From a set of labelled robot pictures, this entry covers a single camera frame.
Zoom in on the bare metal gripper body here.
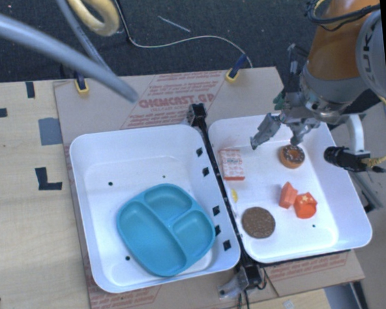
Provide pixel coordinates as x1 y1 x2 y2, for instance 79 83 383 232
276 83 352 132

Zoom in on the brown frosted doughnut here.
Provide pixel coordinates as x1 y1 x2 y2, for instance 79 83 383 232
277 142 308 171

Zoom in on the orange and white carton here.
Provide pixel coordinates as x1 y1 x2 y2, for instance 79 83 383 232
217 147 246 183

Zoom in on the orange wedge block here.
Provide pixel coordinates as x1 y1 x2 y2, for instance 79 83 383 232
276 180 300 211

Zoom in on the thin black rod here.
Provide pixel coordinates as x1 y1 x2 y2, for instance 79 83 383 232
198 117 252 272

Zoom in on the orange block with yellow star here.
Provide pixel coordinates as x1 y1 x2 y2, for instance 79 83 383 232
293 190 320 220

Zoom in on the brown round biscuit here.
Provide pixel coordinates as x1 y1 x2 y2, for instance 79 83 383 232
240 204 278 241

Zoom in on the brown cardboard board red print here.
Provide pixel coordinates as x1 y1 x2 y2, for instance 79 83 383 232
52 51 370 309

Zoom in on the white plastic tray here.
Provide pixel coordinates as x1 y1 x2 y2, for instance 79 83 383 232
206 104 376 269
67 118 245 297

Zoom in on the blue divided plate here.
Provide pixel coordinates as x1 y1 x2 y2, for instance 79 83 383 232
113 178 220 282

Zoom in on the black cylinder on white bracket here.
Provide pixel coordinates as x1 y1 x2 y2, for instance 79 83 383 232
319 113 373 176

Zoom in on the black block with thin wires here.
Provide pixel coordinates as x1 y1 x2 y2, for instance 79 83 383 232
237 262 267 291
187 102 209 128

